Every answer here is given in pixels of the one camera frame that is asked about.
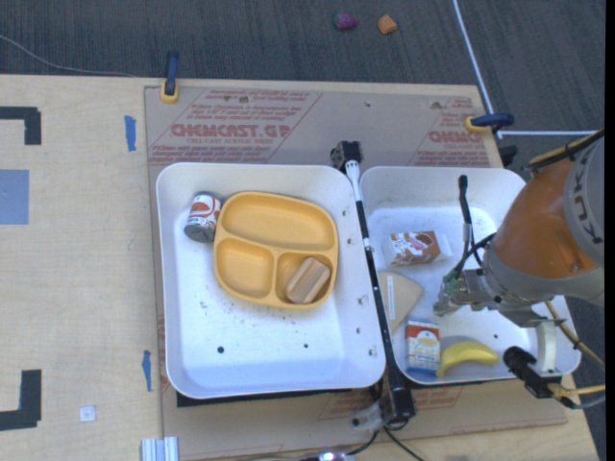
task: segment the soda can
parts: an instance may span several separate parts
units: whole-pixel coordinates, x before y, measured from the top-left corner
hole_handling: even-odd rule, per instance
[[[197,193],[185,223],[185,235],[197,242],[213,241],[221,206],[220,200],[209,193]]]

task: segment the banana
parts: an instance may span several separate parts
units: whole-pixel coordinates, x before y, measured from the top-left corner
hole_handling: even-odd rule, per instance
[[[494,365],[500,358],[491,348],[474,340],[462,340],[448,346],[440,354],[440,367],[435,372],[442,377],[446,371],[461,362],[474,361],[481,364]]]

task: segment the gray carpet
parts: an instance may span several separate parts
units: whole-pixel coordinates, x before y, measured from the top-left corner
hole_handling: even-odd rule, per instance
[[[485,99],[509,112],[501,146],[533,157],[604,124],[606,0],[457,0]],[[332,15],[358,26],[340,33]],[[399,24],[382,36],[377,19]],[[168,50],[187,78],[478,84],[452,0],[0,0],[0,35],[64,67],[160,77]],[[85,75],[0,38],[0,73]],[[578,333],[604,358],[604,312],[570,300]],[[583,360],[579,386],[603,374]],[[605,405],[585,410],[606,459]]]

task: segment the yellow divided plate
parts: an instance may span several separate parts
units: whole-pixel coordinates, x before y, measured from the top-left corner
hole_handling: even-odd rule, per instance
[[[337,229],[318,205],[273,193],[244,191],[220,210],[213,240],[216,278],[230,294],[275,307],[311,308],[332,292]],[[307,257],[331,271],[310,303],[293,303],[285,287]]]

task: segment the cracker box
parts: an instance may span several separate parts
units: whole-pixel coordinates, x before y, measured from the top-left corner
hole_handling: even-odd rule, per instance
[[[406,323],[406,369],[435,374],[440,366],[440,330],[433,323]]]
[[[435,230],[393,232],[382,250],[389,266],[432,263],[451,255],[446,236]]]

